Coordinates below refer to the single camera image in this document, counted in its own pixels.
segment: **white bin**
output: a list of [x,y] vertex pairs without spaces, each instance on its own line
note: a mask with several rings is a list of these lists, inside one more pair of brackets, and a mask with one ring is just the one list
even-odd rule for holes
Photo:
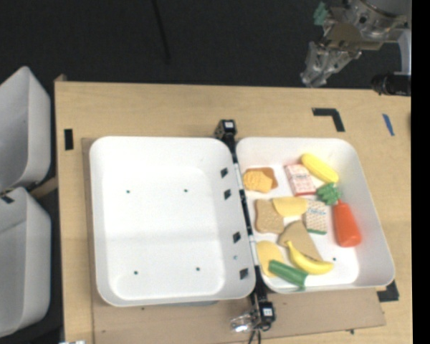
[[0,338],[49,307],[51,220],[25,187],[47,175],[50,131],[49,95],[22,67],[0,85]]

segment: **white container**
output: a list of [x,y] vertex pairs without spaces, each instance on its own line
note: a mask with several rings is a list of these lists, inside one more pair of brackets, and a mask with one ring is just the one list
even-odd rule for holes
[[[279,182],[267,195],[246,192],[254,225],[255,199],[292,195],[283,166],[298,162],[304,152],[314,153],[339,173],[343,200],[363,235],[363,242],[351,248],[339,247],[331,228],[325,236],[312,236],[322,257],[335,261],[335,268],[322,276],[308,276],[305,291],[391,282],[391,255],[357,154],[348,143],[245,138],[236,151],[240,172],[229,149],[210,138],[106,137],[93,143],[95,274],[106,302],[130,306],[246,297],[255,283],[255,241],[275,242],[277,235],[254,231],[249,243],[240,176],[250,167],[270,166]],[[241,239],[234,243],[236,233]],[[280,249],[287,261],[285,249]],[[240,279],[243,269],[249,274]],[[298,292],[280,278],[263,276],[263,280],[275,292]]]
[[25,187],[49,170],[50,133],[49,95],[22,67],[0,85],[0,338],[49,307],[51,220]]
[[0,337],[41,320],[50,296],[49,215],[23,188],[6,197],[0,199]]
[[229,149],[106,137],[90,149],[97,288],[111,305],[247,296],[255,277]]
[[[309,275],[306,279],[306,292],[316,290],[335,290],[357,287],[381,287],[394,278],[393,260],[383,234],[381,223],[371,198],[368,185],[355,149],[346,141],[330,138],[245,138],[236,148],[241,173],[248,168],[269,166],[274,169],[279,186],[268,194],[246,191],[249,215],[256,219],[254,201],[278,196],[292,196],[292,191],[284,172],[287,164],[299,163],[304,153],[311,153],[326,162],[339,175],[338,189],[357,221],[362,242],[356,247],[340,247],[336,243],[332,213],[327,207],[328,233],[310,234],[321,257],[334,262],[331,272],[323,275]],[[318,187],[322,181],[312,176]],[[276,234],[259,233],[254,229],[257,242],[277,241]],[[279,247],[284,260],[289,261],[288,251]],[[275,292],[298,291],[279,277],[263,275],[264,283]]]
[[46,176],[50,111],[49,96],[28,67],[0,85],[0,193]]

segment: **toy food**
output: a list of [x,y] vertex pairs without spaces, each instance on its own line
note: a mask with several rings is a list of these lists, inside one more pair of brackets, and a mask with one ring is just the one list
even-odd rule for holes
[[317,200],[309,200],[307,210],[302,216],[302,221],[308,232],[327,234],[327,208],[325,203]]
[[333,207],[333,224],[336,241],[341,247],[354,247],[361,242],[361,234],[352,211],[341,200]]
[[322,260],[317,247],[314,245],[314,241],[302,221],[293,221],[288,224],[285,230],[279,235],[277,243],[280,246],[288,247],[287,241],[291,241],[303,254],[316,260]]
[[258,232],[281,234],[284,231],[283,218],[276,212],[270,200],[257,199],[255,209],[257,212],[255,228]]
[[269,271],[300,288],[304,288],[305,286],[307,273],[286,265],[283,262],[271,260],[269,262]]
[[293,195],[315,194],[315,186],[310,177],[310,173],[302,164],[292,164],[285,166],[288,182],[293,191]]
[[317,189],[317,196],[327,205],[336,204],[341,197],[341,192],[333,182],[327,183]]
[[277,260],[282,263],[284,262],[284,258],[279,247],[271,241],[260,241],[257,242],[257,253],[259,265],[261,266],[263,274],[268,277],[275,277],[276,275],[269,270],[269,262],[271,260]]
[[272,168],[248,169],[242,178],[246,190],[267,193],[277,187],[277,180]]
[[307,199],[296,196],[273,198],[275,210],[283,217],[300,216],[307,210]]
[[328,164],[310,153],[301,156],[301,163],[311,172],[312,175],[325,183],[337,183],[339,176]]
[[291,241],[287,241],[288,249],[290,250],[290,260],[298,268],[304,270],[308,274],[321,275],[326,274],[333,268],[332,262],[311,259],[302,254],[293,246]]

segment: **toy banana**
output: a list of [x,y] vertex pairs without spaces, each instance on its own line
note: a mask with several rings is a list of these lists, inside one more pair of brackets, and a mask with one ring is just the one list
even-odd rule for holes
[[324,181],[325,183],[337,183],[339,181],[339,175],[335,172],[335,170],[333,170],[328,164],[313,154],[303,154],[301,156],[301,163],[312,175]]
[[333,268],[332,262],[318,261],[305,256],[293,246],[291,241],[287,241],[286,244],[290,249],[292,263],[305,272],[313,275],[321,275],[326,274]]

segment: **empty white tray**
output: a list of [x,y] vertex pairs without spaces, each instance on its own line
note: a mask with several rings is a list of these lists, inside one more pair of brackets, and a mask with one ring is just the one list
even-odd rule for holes
[[[338,189],[342,200],[349,204],[358,223],[362,242],[351,248],[339,247],[335,241],[332,213],[328,212],[328,233],[310,234],[324,260],[334,262],[331,272],[324,275],[309,275],[306,292],[335,290],[340,288],[381,287],[388,285],[394,277],[393,260],[376,213],[358,155],[349,143],[331,138],[245,138],[236,147],[241,173],[248,168],[269,166],[274,169],[279,186],[269,193],[246,191],[249,215],[254,225],[256,219],[254,201],[278,196],[291,196],[292,190],[285,175],[284,165],[299,163],[304,153],[312,153],[334,168],[339,177]],[[312,177],[318,187],[322,181]],[[277,235],[259,233],[254,229],[257,242],[277,242]],[[286,262],[290,262],[287,249],[279,247]],[[263,275],[266,285],[275,292],[298,291],[279,277]]]
[[49,307],[51,220],[23,188],[0,199],[0,337]]
[[95,274],[111,305],[246,297],[255,276],[229,149],[106,137],[90,149]]

